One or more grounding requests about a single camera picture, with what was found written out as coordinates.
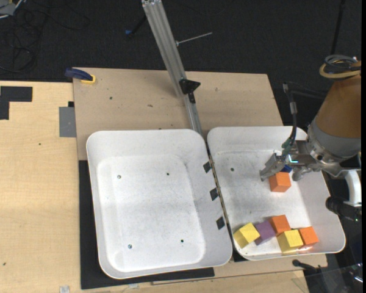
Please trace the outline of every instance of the cube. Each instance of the cube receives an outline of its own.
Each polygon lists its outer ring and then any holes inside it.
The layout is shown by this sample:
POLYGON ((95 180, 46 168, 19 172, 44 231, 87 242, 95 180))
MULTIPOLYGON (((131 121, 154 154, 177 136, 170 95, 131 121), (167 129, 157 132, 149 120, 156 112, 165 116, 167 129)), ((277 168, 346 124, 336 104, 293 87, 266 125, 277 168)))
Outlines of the cube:
POLYGON ((289 225, 289 221, 286 218, 286 215, 273 216, 268 220, 271 226, 275 230, 275 235, 279 236, 282 232, 291 230, 289 225))
POLYGON ((268 241, 272 237, 275 237, 274 228, 271 226, 270 222, 266 220, 265 222, 260 222, 254 225, 257 232, 259 232, 260 237, 255 240, 256 245, 268 241))
POLYGON ((246 247, 258 237, 260 237, 260 234, 251 222, 247 223, 233 234, 233 238, 241 248, 246 247))
POLYGON ((279 236, 276 237, 278 239, 279 247, 281 248, 282 253, 293 253, 297 251, 304 242, 300 236, 300 232, 298 230, 289 230, 282 232, 279 236))
POLYGON ((313 244, 318 242, 318 237, 312 226, 301 228, 298 231, 300 232, 300 236, 304 242, 304 245, 300 248, 301 250, 308 250, 313 246, 313 244))
POLYGON ((279 172, 268 178, 272 192, 286 192, 292 186, 290 175, 287 172, 279 172))

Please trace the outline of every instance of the empty white tray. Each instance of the empty white tray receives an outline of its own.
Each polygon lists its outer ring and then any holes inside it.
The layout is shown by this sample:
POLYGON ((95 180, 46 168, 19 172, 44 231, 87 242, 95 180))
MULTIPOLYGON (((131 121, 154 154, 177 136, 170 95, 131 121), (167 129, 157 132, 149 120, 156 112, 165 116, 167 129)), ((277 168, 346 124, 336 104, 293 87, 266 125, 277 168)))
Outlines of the empty white tray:
MULTIPOLYGON (((259 171, 272 153, 281 153, 281 145, 291 131, 292 127, 280 126, 225 127, 209 132, 207 141, 231 230, 234 233, 248 222, 255 224, 284 214, 291 228, 313 226, 320 240, 310 250, 289 256, 340 252, 345 235, 338 216, 325 206, 330 194, 322 172, 307 173, 302 180, 292 181, 284 193, 271 192, 268 179, 260 180, 259 171)), ((296 139, 305 140, 306 133, 298 129, 296 139)), ((234 241, 234 246, 250 260, 283 256, 275 237, 244 248, 234 241)))
POLYGON ((204 139, 190 129, 87 141, 99 263, 112 278, 220 266, 232 255, 204 139))

